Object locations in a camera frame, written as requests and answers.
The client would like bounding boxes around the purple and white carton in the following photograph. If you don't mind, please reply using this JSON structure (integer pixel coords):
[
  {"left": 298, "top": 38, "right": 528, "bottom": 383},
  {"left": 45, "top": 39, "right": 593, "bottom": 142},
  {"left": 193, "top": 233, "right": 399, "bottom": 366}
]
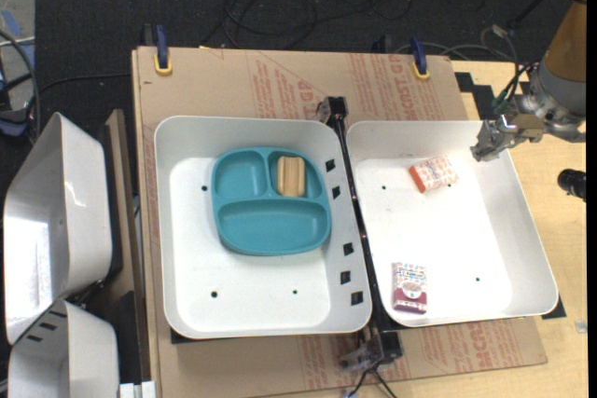
[{"left": 391, "top": 261, "right": 429, "bottom": 315}]

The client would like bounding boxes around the black block with thin wires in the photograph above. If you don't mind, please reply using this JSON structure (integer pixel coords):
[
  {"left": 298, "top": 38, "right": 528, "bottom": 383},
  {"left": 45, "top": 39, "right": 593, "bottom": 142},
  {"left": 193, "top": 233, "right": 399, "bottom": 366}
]
[
  {"left": 339, "top": 329, "right": 404, "bottom": 372},
  {"left": 318, "top": 95, "right": 349, "bottom": 123}
]

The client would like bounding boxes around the tan toy bread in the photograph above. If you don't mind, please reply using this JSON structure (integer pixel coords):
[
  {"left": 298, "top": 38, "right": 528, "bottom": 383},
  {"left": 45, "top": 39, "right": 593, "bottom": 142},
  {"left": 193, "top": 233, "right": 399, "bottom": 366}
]
[{"left": 275, "top": 155, "right": 308, "bottom": 199}]

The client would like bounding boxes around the blue divided plate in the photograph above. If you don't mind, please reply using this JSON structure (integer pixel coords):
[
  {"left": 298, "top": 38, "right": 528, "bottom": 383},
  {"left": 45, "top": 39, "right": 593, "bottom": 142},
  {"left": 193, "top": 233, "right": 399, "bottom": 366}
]
[{"left": 210, "top": 146, "right": 333, "bottom": 257}]

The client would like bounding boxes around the black cylinder on white bracket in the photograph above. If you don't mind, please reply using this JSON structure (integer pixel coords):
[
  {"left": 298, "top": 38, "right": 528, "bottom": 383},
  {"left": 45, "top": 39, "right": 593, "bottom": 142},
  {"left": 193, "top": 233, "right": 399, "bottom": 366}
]
[{"left": 557, "top": 168, "right": 588, "bottom": 202}]

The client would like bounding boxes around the thin black rod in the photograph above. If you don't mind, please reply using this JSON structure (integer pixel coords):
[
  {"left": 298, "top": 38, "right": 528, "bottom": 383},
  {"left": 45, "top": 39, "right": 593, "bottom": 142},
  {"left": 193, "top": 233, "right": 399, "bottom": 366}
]
[{"left": 331, "top": 116, "right": 394, "bottom": 339}]

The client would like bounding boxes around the orange and white packet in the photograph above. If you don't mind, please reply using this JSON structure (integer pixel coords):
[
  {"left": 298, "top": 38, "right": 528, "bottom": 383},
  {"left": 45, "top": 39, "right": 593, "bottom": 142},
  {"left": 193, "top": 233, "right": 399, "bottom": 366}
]
[{"left": 409, "top": 155, "right": 460, "bottom": 195}]

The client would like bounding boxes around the brown cardboard board red print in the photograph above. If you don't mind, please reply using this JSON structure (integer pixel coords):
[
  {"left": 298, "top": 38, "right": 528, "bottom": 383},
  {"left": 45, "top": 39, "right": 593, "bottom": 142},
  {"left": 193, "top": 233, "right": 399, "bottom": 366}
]
[{"left": 132, "top": 45, "right": 548, "bottom": 398}]

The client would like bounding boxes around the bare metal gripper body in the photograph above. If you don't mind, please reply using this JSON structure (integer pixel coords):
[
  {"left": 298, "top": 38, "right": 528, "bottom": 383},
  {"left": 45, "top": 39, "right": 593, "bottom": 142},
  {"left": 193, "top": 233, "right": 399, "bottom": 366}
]
[{"left": 506, "top": 93, "right": 587, "bottom": 144}]

